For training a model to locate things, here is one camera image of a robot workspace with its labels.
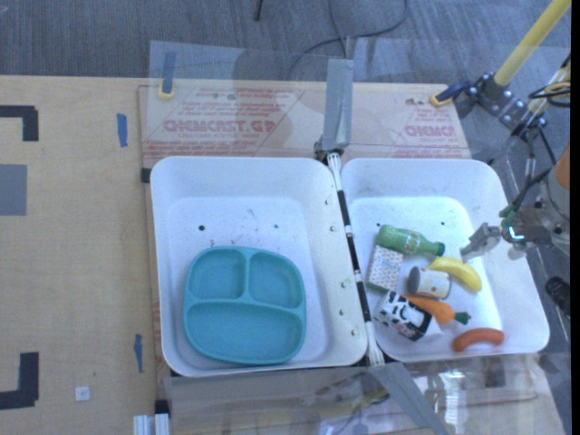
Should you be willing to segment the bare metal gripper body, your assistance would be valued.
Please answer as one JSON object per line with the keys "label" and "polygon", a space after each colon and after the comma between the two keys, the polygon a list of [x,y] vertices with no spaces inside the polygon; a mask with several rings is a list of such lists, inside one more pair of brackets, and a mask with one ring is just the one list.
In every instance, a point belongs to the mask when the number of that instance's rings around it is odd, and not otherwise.
{"label": "bare metal gripper body", "polygon": [[510,204],[499,216],[502,237],[517,250],[545,246],[570,254],[570,217],[557,206],[534,202],[516,208]]}

